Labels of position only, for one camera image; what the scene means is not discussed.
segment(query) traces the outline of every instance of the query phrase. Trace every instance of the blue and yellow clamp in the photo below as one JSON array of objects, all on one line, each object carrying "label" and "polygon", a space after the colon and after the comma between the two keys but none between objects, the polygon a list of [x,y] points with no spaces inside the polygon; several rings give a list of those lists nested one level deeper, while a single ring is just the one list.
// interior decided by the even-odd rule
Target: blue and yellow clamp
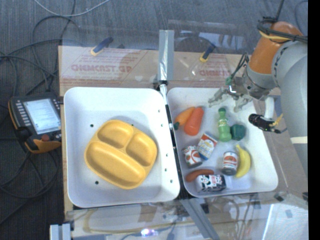
[{"label": "blue and yellow clamp", "polygon": [[208,47],[208,49],[206,49],[205,52],[203,52],[199,58],[199,60],[201,62],[207,62],[207,60],[209,59],[209,54],[212,53],[212,51],[216,48],[216,46],[213,43],[210,43],[210,46]]},{"label": "blue and yellow clamp", "polygon": [[91,49],[91,54],[93,56],[97,56],[99,53],[101,53],[103,51],[103,49],[105,47],[108,47],[112,42],[114,41],[114,39],[112,37],[108,37],[106,39],[104,39],[101,43],[99,43],[97,46],[93,47]]}]

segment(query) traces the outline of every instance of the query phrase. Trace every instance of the white cable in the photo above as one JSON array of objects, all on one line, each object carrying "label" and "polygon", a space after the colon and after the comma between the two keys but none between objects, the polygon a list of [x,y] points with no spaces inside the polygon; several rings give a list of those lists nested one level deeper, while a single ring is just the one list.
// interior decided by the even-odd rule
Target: white cable
[{"label": "white cable", "polygon": [[47,8],[46,8],[44,5],[42,5],[38,0],[34,0],[34,1],[35,1],[38,5],[40,5],[43,9],[45,9],[47,12],[49,12],[49,13],[51,13],[51,14],[53,14],[53,15],[62,16],[62,17],[74,17],[74,16],[81,16],[81,15],[87,14],[87,13],[91,12],[92,10],[94,10],[94,9],[96,9],[96,8],[104,5],[105,3],[109,2],[110,0],[105,0],[105,1],[103,1],[103,2],[101,2],[101,3],[99,3],[98,5],[92,7],[91,9],[86,10],[86,11],[84,11],[84,12],[81,12],[81,13],[78,13],[78,14],[71,14],[71,15],[60,15],[60,14],[58,14],[58,13],[55,13],[55,12],[47,9]]}]

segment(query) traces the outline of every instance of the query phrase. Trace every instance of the yellow banana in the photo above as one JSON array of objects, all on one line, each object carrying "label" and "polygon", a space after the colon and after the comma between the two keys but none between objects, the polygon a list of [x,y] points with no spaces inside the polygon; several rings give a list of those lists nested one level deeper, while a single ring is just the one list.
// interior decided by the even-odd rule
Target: yellow banana
[{"label": "yellow banana", "polygon": [[239,160],[240,165],[236,171],[235,177],[240,178],[247,174],[247,172],[250,170],[251,167],[251,157],[250,154],[240,147],[239,144],[236,145],[236,148],[239,151]]}]

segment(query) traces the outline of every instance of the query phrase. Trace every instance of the toy bottle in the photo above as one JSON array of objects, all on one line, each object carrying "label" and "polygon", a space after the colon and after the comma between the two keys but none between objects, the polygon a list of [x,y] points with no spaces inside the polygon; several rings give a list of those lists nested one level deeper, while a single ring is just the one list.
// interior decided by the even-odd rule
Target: toy bottle
[{"label": "toy bottle", "polygon": [[218,110],[219,121],[218,121],[218,131],[219,131],[219,140],[222,142],[228,142],[232,139],[230,133],[230,126],[228,125],[228,120],[226,118],[226,109],[221,107]]}]

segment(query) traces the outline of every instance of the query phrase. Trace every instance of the orange carrot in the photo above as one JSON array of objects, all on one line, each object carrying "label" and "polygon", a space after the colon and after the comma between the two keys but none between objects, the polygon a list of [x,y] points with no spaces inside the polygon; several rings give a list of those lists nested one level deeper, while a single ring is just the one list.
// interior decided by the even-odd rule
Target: orange carrot
[{"label": "orange carrot", "polygon": [[194,106],[189,107],[176,116],[173,125],[175,130],[178,130],[179,126],[183,126],[187,122],[188,118],[191,116],[195,108],[196,107]]},{"label": "orange carrot", "polygon": [[195,136],[198,134],[201,123],[202,123],[202,118],[204,117],[204,110],[202,107],[198,106],[196,107],[189,119],[186,121],[185,126],[184,126],[184,132],[190,136]]}]

